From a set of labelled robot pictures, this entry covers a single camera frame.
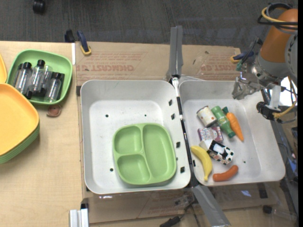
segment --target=sausage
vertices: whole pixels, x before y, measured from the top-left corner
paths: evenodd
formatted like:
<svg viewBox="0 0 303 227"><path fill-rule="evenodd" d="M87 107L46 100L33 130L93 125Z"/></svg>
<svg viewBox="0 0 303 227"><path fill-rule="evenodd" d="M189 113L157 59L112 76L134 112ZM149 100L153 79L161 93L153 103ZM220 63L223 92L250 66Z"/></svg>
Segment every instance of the sausage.
<svg viewBox="0 0 303 227"><path fill-rule="evenodd" d="M213 174L213 180L215 182L227 181L238 172L239 168L237 165L232 165L226 172Z"/></svg>

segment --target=toy banana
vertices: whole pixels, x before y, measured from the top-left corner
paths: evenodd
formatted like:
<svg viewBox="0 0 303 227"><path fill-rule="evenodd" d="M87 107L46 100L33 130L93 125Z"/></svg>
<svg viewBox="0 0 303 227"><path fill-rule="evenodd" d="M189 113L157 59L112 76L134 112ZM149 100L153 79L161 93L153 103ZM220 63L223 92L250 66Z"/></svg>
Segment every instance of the toy banana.
<svg viewBox="0 0 303 227"><path fill-rule="evenodd" d="M212 160L206 150L200 146L192 146L191 151L201 160L204 170L204 180L208 181L208 175L212 172Z"/></svg>

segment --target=green bottle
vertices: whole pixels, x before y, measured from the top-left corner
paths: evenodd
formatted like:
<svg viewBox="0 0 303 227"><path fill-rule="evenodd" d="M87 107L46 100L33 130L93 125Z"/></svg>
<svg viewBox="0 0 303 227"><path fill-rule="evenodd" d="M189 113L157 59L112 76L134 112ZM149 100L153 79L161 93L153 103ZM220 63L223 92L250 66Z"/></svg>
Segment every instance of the green bottle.
<svg viewBox="0 0 303 227"><path fill-rule="evenodd" d="M223 113L222 109L219 106L213 107L212 109L213 114L218 119L218 124L220 128L227 133L229 138L232 138L236 135L234 131L231 129L231 124L229 120L226 118L225 114Z"/></svg>

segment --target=white can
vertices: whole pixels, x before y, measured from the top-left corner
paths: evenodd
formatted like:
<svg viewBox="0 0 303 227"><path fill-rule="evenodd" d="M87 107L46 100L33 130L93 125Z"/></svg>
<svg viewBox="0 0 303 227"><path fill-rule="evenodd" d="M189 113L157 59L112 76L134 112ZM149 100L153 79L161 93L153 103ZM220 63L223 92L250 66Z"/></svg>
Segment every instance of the white can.
<svg viewBox="0 0 303 227"><path fill-rule="evenodd" d="M199 119L202 121L205 127L209 127L217 122L216 116L210 110L208 106L205 106L197 111Z"/></svg>

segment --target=gray floor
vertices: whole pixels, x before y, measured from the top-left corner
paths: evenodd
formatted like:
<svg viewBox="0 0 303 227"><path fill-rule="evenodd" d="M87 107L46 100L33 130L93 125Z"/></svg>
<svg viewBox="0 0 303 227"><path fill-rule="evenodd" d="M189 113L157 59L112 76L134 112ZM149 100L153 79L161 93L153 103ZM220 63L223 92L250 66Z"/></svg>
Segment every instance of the gray floor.
<svg viewBox="0 0 303 227"><path fill-rule="evenodd" d="M88 41L169 44L170 28L182 25L183 44L247 49L268 26L257 19L269 2L298 7L298 0L0 0L0 40L64 42L67 29Z"/></svg>

